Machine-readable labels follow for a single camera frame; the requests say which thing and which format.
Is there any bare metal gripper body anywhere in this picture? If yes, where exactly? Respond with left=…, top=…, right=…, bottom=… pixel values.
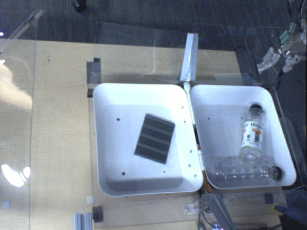
left=279, top=19, right=307, bottom=58

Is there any clear plastic bottle with label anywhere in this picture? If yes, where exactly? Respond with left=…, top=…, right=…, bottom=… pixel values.
left=238, top=103, right=265, bottom=165

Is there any white plastic tray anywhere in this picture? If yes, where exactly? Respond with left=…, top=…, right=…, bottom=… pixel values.
left=189, top=84, right=297, bottom=190
left=92, top=82, right=204, bottom=198

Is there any thin black and white rod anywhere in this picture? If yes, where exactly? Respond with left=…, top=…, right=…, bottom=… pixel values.
left=183, top=81, right=206, bottom=173

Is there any pale wood board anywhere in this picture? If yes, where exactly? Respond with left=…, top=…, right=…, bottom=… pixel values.
left=87, top=41, right=287, bottom=230

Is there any dark grey ribbed block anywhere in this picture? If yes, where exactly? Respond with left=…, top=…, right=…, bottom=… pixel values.
left=133, top=113, right=176, bottom=165

